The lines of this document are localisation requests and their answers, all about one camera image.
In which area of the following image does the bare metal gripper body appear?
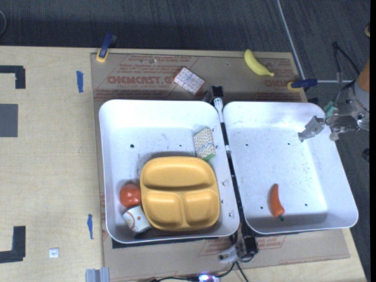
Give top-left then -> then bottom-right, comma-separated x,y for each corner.
324,109 -> 371,134

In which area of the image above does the white plastic tray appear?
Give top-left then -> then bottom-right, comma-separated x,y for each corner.
222,100 -> 360,236
98,99 -> 240,244

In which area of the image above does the orange carrot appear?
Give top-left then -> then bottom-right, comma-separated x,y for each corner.
269,183 -> 286,222

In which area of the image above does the yellow banana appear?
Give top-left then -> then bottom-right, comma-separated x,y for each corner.
243,49 -> 276,78

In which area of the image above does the thin black and white rod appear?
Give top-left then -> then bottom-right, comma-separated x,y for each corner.
213,96 -> 251,238

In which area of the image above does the brown cardboard board red print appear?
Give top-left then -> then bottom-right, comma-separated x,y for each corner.
90,49 -> 351,276

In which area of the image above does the white orange packet green edge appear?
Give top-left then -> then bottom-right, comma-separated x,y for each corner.
193,126 -> 217,162

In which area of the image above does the orange divided plate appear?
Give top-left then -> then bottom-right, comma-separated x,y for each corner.
139,156 -> 221,232

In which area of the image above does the red tomato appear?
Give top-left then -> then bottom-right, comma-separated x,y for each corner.
119,182 -> 142,209

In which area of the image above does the white and orange can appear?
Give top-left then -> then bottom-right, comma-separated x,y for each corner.
122,205 -> 152,236

